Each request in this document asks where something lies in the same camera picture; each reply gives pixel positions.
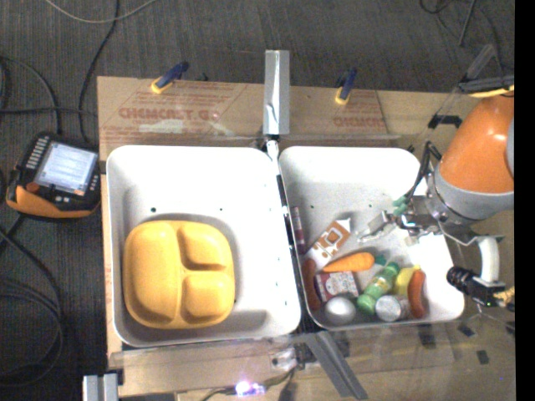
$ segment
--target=white cable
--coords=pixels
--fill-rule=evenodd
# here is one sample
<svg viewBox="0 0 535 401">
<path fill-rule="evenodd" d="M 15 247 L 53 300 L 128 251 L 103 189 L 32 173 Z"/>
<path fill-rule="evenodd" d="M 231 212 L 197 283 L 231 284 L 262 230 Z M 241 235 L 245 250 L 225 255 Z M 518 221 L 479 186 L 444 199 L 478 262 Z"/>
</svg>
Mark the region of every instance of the white cable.
<svg viewBox="0 0 535 401">
<path fill-rule="evenodd" d="M 44 1 L 46 3 L 48 3 L 50 6 L 52 6 L 54 9 L 59 10 L 64 15 L 67 15 L 68 17 L 70 17 L 72 19 L 75 19 L 76 21 L 80 21 L 82 23 L 112 23 L 113 21 L 120 21 L 121 19 L 125 19 L 125 18 L 133 15 L 134 13 L 139 12 L 141 9 L 146 8 L 147 6 L 151 5 L 152 3 L 158 2 L 160 0 L 149 0 L 148 2 L 142 4 L 138 8 L 132 10 L 131 12 L 128 12 L 128 13 L 126 13 L 124 15 L 121 15 L 121 16 L 119 16 L 117 18 L 110 18 L 110 19 L 84 19 L 84 18 L 79 18 L 79 17 L 67 12 L 66 10 L 62 9 L 60 6 L 58 6 L 57 4 L 52 2 L 51 0 L 44 0 Z"/>
</svg>

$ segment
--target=carrot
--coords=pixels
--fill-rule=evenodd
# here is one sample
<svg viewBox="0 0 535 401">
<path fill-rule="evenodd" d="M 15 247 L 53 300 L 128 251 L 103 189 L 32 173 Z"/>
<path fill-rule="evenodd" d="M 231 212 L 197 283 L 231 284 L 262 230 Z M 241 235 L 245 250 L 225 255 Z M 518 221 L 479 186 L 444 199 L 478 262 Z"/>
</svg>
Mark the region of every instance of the carrot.
<svg viewBox="0 0 535 401">
<path fill-rule="evenodd" d="M 370 269 L 375 263 L 374 256 L 369 252 L 355 252 L 337 258 L 328 263 L 322 272 L 360 272 Z"/>
<path fill-rule="evenodd" d="M 317 311 L 321 308 L 321 299 L 316 293 L 314 288 L 314 277 L 316 276 L 316 262 L 308 258 L 301 266 L 301 272 L 303 274 L 304 291 L 307 296 L 308 306 L 311 310 Z"/>
<path fill-rule="evenodd" d="M 410 277 L 409 286 L 407 287 L 410 313 L 412 313 L 412 316 L 415 318 L 421 318 L 425 315 L 425 306 L 422 301 L 424 282 L 425 273 L 421 269 L 418 269 L 412 274 L 412 277 Z"/>
</svg>

